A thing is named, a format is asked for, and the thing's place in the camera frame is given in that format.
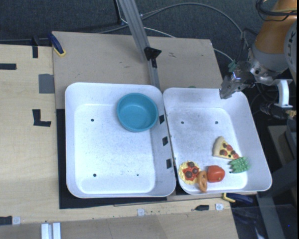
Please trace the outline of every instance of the blue bowl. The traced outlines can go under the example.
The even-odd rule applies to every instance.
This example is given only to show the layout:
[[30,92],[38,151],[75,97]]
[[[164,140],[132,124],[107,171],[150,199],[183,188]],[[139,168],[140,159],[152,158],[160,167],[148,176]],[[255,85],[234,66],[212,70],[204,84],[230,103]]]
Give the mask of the blue bowl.
[[154,101],[140,93],[123,96],[118,102],[116,112],[122,126],[131,132],[148,130],[158,119],[158,109]]

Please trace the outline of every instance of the toy food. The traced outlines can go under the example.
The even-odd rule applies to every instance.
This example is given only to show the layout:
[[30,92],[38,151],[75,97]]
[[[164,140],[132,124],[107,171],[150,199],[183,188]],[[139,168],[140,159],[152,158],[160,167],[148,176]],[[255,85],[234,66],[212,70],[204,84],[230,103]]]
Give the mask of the toy food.
[[225,170],[218,165],[211,165],[207,169],[208,182],[220,182],[225,177]]
[[206,171],[200,171],[197,176],[198,187],[202,192],[207,191],[207,173]]
[[242,173],[250,168],[246,157],[240,157],[238,159],[229,162],[232,171],[230,173]]
[[227,159],[237,159],[239,155],[233,147],[226,142],[225,138],[220,136],[216,139],[213,147],[213,156]]
[[193,161],[184,162],[179,166],[178,174],[186,184],[192,185],[197,183],[198,173],[199,167]]

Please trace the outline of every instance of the brown donut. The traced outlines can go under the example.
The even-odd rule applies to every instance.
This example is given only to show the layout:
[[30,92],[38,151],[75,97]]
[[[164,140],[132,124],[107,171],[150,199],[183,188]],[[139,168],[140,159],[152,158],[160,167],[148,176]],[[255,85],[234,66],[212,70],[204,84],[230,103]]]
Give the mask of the brown donut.
[[198,187],[202,192],[207,191],[207,172],[206,171],[200,171],[197,175],[198,180]]

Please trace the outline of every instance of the wooden table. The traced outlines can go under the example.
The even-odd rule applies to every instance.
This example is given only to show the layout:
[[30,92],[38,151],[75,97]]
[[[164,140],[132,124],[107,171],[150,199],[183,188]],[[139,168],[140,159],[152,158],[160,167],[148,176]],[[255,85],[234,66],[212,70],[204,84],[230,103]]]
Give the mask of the wooden table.
[[[134,219],[137,222],[140,218],[146,218],[157,224],[159,230],[163,229],[164,237],[159,238],[170,238],[171,236],[181,238],[184,236],[185,232],[181,232],[177,224],[183,224],[189,228],[195,227],[192,229],[195,235],[204,233],[204,235],[215,234],[220,237],[238,238],[230,205],[219,196],[199,199],[193,196],[171,195],[166,202],[159,203],[59,209],[56,109],[64,108],[63,91],[67,85],[84,79],[93,81],[93,78],[88,75],[83,77],[84,73],[93,71],[80,71],[78,65],[81,68],[89,67],[87,61],[91,54],[97,54],[95,58],[101,57],[102,60],[95,66],[99,72],[103,72],[97,75],[98,82],[110,81],[106,76],[107,73],[104,73],[104,68],[112,70],[113,67],[110,65],[115,63],[116,66],[122,64],[122,68],[119,69],[125,68],[126,71],[115,74],[117,77],[113,78],[113,83],[127,80],[126,83],[146,84],[149,83],[149,79],[144,70],[138,74],[129,72],[129,70],[142,68],[138,55],[135,55],[137,51],[132,45],[131,36],[97,34],[91,36],[62,32],[57,32],[55,35],[67,51],[64,58],[56,57],[51,47],[39,47],[38,58],[33,58],[31,46],[0,45],[0,63],[15,63],[17,65],[16,70],[0,70],[0,217],[20,217],[21,224],[23,224],[17,228],[0,227],[0,235],[5,231],[11,232],[12,230],[18,231],[22,235],[29,231],[27,228],[35,226],[33,223],[62,222],[62,227],[68,226],[67,231],[71,231],[73,224],[67,223],[71,221],[75,221],[74,224],[82,227],[83,223],[80,225],[80,222],[83,221],[85,221],[85,226],[89,222],[101,226],[105,221],[107,224],[125,224],[125,222],[131,221],[127,219]],[[94,53],[91,50],[80,49],[79,45],[77,47],[67,45],[67,41],[73,41],[73,39],[78,40],[77,44],[80,43],[79,40],[85,42],[89,39],[89,45],[95,46]],[[149,38],[149,41],[154,48],[163,50],[157,63],[161,68],[159,78],[164,89],[171,86],[173,80],[177,82],[174,84],[175,87],[195,85],[196,87],[219,88],[221,76],[209,40],[153,37]],[[115,59],[108,61],[107,57],[113,57],[113,55],[106,54],[107,49],[104,47],[109,45],[113,52],[119,50],[122,54],[120,53],[119,56],[115,56]],[[198,54],[200,59],[193,62],[193,56],[197,58]],[[83,62],[79,63],[77,59],[82,56],[84,57],[83,60],[81,59]],[[62,67],[67,63],[72,63],[72,66]],[[197,74],[192,75],[191,73],[184,77],[179,75],[180,71],[195,71],[193,68],[200,69],[199,75],[203,77],[198,78]],[[54,75],[55,94],[39,93],[38,75],[40,74]],[[40,109],[41,120],[51,121],[51,126],[34,126],[33,109]],[[224,210],[216,211],[216,203],[223,204]],[[194,212],[193,209],[198,205],[209,205],[210,210]],[[137,217],[138,209],[144,210],[144,217]],[[142,230],[142,223],[136,227]]]

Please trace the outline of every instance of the dark background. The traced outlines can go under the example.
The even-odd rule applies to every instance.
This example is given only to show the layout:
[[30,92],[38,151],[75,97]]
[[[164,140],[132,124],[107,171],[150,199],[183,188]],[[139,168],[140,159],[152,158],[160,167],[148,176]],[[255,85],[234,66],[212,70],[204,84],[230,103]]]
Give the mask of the dark background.
[[[183,2],[197,2],[212,6],[229,17],[241,28],[256,33],[263,21],[255,8],[256,0],[136,0],[139,12],[147,12]],[[144,20],[144,26],[166,32],[175,37],[210,39],[213,47],[235,59],[240,52],[240,32],[236,26],[221,13],[203,6],[182,5],[167,9]],[[39,38],[39,45],[50,45],[48,33],[52,31],[103,32],[118,26],[118,14],[114,0],[0,0],[0,43],[30,45],[31,39]],[[148,36],[164,36],[146,30]],[[128,28],[110,32],[130,34]],[[247,40],[253,43],[255,36],[247,33]],[[230,60],[215,52],[222,76],[228,73]],[[290,85],[290,104],[297,108],[296,86]],[[244,91],[254,113],[255,124],[272,172],[282,165],[268,132],[270,125],[285,125],[259,112],[259,104],[264,96],[257,88]],[[267,89],[267,99],[274,100],[277,91]],[[296,204],[289,191],[274,198],[277,205]]]

